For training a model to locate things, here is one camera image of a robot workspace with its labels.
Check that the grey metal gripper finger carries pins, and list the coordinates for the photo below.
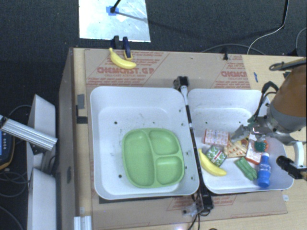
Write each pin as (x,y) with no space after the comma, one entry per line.
(242,129)
(237,138)

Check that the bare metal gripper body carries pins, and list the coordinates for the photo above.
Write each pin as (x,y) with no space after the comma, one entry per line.
(263,128)

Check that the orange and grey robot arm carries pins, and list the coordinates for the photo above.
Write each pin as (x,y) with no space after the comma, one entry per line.
(291,97)

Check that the orange carrot with green top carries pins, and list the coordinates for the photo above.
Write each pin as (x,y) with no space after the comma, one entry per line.
(260,146)

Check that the orange and white carton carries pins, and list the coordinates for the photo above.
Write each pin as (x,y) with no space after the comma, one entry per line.
(254,156)
(214,137)

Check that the green and white carton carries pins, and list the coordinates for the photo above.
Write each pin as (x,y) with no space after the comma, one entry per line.
(216,156)

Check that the white plastic tray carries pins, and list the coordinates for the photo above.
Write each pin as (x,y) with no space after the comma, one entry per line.
(110,152)
(223,106)

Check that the green asparagus bundle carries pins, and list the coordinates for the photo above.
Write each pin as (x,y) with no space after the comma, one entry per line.
(245,168)

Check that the yellow banana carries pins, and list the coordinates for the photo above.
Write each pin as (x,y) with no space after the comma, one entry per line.
(121,61)
(208,165)

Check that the blue bottle with white cap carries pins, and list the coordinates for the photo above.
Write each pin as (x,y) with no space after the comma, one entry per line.
(263,171)

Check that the thin black and white rod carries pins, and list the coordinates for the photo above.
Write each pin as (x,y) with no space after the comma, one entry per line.
(192,128)

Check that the green divided plate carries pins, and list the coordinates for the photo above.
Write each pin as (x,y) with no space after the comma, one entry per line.
(139,157)

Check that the brown cardboard board red print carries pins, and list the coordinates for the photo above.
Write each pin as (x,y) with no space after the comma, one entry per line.
(153,73)

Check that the black cylinder on white bracket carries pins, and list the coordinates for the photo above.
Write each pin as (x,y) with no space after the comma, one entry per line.
(289,164)

